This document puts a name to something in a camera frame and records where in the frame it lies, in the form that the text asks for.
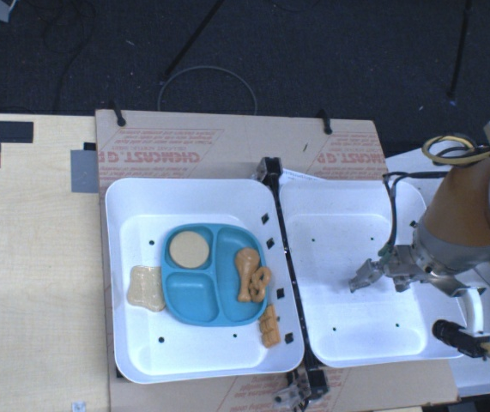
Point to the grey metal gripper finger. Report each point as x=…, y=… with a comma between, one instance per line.
x=364, y=276
x=402, y=285

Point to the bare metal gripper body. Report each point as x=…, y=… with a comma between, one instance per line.
x=407, y=262

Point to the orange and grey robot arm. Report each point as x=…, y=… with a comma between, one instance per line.
x=459, y=213

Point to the white plastic tray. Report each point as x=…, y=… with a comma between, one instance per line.
x=193, y=354
x=356, y=307

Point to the thin black rod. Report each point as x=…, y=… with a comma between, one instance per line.
x=292, y=268

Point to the tan toy pretzel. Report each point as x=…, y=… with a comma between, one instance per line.
x=261, y=283

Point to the brown toy croissant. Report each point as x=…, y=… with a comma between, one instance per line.
x=269, y=326

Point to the tan toy chicken drumstick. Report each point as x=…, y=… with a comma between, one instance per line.
x=246, y=268

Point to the white paper sheet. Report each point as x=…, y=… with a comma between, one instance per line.
x=302, y=175

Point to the blue divided plate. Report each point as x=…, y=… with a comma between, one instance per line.
x=193, y=294

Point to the round beige biscuit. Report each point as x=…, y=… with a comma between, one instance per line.
x=189, y=249

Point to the brown cardboard board red print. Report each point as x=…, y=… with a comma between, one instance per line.
x=236, y=144

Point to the beige toy bread slice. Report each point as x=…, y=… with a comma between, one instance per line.
x=146, y=288

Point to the black cylinder on white bracket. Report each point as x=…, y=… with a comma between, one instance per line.
x=455, y=335

